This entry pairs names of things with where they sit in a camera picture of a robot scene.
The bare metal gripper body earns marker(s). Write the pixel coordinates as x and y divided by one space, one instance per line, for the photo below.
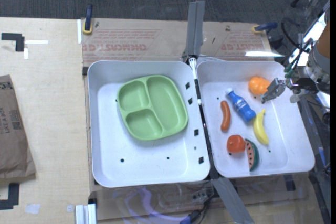
305 84

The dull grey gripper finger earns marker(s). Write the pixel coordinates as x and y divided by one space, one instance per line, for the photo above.
266 97
277 86

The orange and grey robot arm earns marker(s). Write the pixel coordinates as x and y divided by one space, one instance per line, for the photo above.
324 39

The orange toy fruit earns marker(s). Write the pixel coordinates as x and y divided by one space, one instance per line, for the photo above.
257 85

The blue plastic bottle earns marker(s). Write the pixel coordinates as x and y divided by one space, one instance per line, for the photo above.
241 106

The yellow banana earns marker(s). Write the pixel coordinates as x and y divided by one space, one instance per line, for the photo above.
260 128

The white plastic tray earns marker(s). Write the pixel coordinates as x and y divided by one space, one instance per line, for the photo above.
286 133
147 160

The orange toy sausage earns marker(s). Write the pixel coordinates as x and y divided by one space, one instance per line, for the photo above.
225 116

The red toy tomato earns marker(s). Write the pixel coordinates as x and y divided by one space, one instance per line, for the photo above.
235 144

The toy watermelon slice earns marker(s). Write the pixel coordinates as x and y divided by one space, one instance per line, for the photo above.
253 156

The green divided plate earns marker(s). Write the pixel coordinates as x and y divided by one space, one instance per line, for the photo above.
165 102

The brown cardboard board red print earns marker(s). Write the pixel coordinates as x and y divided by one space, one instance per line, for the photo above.
157 42

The brown paper bag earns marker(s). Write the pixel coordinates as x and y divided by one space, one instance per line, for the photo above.
13 139

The black cylinder on white bracket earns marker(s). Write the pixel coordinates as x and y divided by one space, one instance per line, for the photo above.
295 98

